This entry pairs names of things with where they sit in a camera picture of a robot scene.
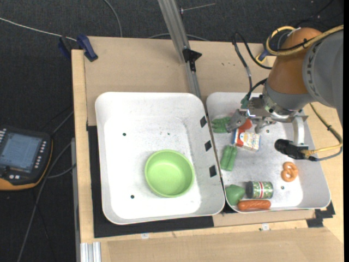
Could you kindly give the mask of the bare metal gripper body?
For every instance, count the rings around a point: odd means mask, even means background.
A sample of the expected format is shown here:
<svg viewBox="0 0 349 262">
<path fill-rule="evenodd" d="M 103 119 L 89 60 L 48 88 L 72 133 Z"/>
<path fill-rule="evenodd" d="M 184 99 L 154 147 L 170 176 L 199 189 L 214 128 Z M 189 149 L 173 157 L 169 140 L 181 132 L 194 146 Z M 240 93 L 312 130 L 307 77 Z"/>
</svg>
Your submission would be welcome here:
<svg viewBox="0 0 349 262">
<path fill-rule="evenodd" d="M 297 110 L 284 109 L 269 96 L 252 97 L 248 102 L 250 117 L 265 121 L 290 122 Z"/>
</svg>

